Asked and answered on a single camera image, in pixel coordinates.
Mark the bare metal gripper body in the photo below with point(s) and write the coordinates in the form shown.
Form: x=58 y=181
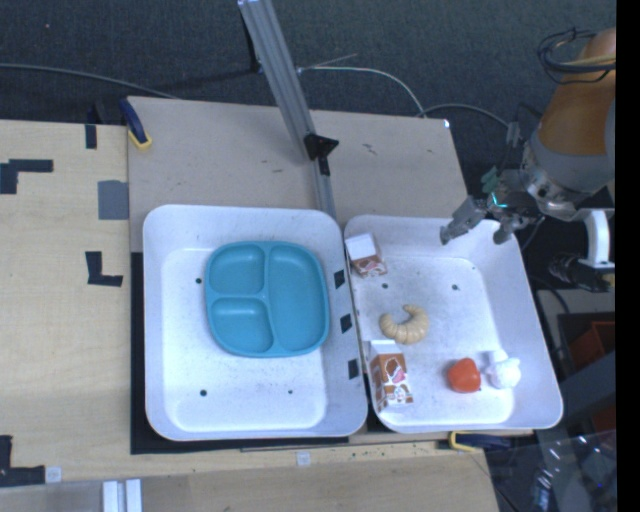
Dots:
x=547 y=200

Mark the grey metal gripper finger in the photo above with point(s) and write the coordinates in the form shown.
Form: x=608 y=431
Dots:
x=461 y=220
x=507 y=229

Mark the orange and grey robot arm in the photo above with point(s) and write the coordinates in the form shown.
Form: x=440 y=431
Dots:
x=575 y=120

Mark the white plastic tray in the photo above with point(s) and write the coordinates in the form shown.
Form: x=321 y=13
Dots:
x=250 y=395
x=450 y=320

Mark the brown and white carton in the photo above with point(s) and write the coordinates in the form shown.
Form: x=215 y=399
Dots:
x=362 y=250
x=390 y=372

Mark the beige toy croissant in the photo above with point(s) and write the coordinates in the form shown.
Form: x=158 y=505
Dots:
x=410 y=330

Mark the white toy garlic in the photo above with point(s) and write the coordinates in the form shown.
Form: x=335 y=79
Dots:
x=504 y=372

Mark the blue divided plate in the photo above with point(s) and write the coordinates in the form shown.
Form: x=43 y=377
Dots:
x=295 y=300

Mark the black cylinder on white bracket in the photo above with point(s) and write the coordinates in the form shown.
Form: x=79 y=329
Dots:
x=598 y=240

